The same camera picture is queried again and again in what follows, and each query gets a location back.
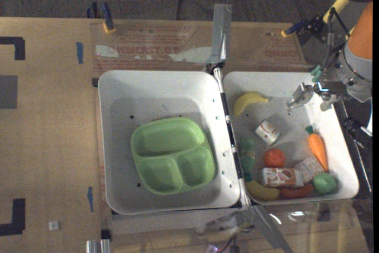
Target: orange carrot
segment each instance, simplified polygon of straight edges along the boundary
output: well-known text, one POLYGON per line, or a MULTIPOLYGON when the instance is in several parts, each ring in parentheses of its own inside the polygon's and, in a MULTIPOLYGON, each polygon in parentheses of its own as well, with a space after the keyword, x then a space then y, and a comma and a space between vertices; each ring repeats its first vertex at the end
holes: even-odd
POLYGON ((306 127, 306 131, 309 133, 308 144, 313 155, 317 158, 323 169, 327 172, 329 168, 327 166, 324 141, 320 135, 313 133, 313 128, 311 126, 306 127))

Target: blue tape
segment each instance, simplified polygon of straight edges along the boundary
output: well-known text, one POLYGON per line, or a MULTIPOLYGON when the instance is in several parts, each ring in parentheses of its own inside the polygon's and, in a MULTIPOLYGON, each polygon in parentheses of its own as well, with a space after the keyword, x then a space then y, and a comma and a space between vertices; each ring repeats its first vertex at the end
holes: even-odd
POLYGON ((76 43, 76 54, 78 55, 79 64, 84 63, 84 61, 83 61, 83 57, 84 57, 83 44, 81 42, 76 43))
POLYGON ((94 212, 94 193, 92 190, 93 190, 92 187, 88 187, 87 198, 89 202, 89 208, 91 212, 94 212))

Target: toy tomato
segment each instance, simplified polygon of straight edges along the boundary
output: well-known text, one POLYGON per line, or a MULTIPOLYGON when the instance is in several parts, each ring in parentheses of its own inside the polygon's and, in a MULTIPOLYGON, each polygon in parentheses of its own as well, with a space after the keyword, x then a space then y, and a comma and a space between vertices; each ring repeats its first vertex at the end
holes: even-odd
POLYGON ((285 154, 279 149, 270 149, 265 152, 264 162, 266 168, 282 168, 285 164, 285 154))

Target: white tray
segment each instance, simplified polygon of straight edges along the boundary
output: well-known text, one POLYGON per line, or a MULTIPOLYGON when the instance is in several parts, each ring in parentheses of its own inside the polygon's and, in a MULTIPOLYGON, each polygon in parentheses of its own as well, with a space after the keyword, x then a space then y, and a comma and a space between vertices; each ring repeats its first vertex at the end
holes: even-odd
POLYGON ((309 135, 305 128, 312 125, 314 131, 318 132, 325 142, 329 171, 339 181, 337 192, 332 194, 295 200, 255 200, 257 203, 289 204, 339 200, 353 198, 358 193, 358 177, 334 108, 322 112, 320 110, 322 100, 317 94, 313 94, 312 99, 305 106, 292 109, 290 115, 288 114, 285 102, 291 99, 292 93, 301 82, 312 84, 309 73, 231 72, 223 79, 237 147, 239 141, 245 138, 252 138, 256 143, 256 166, 253 170, 253 177, 256 180, 263 167, 263 154, 269 148, 278 148, 285 152, 287 167, 292 167, 310 156, 311 151, 307 143, 309 135), (242 115, 234 116, 232 107, 237 98, 251 91, 269 97, 270 101, 252 104, 242 115), (263 119, 268 119, 282 131, 282 135, 271 147, 254 132, 263 119))
POLYGON ((98 83, 104 142, 105 191, 119 214, 224 208, 240 196, 219 87, 204 72, 109 71, 98 83), (188 117, 208 138, 216 160, 213 180, 189 192, 160 196, 144 188, 130 148, 141 124, 188 117))

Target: toy banana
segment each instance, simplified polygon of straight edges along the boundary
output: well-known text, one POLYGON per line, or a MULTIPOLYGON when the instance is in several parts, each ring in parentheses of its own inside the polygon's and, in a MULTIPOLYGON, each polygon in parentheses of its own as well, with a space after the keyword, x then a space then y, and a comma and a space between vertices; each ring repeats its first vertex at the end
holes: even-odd
POLYGON ((245 183, 248 193, 254 198, 262 200, 275 200, 280 195, 280 190, 275 188, 268 188, 260 185, 255 180, 245 183))
POLYGON ((268 98, 262 97, 257 92, 245 93, 236 100, 233 106, 233 114, 240 116, 249 104, 258 103, 260 101, 267 103, 268 98))

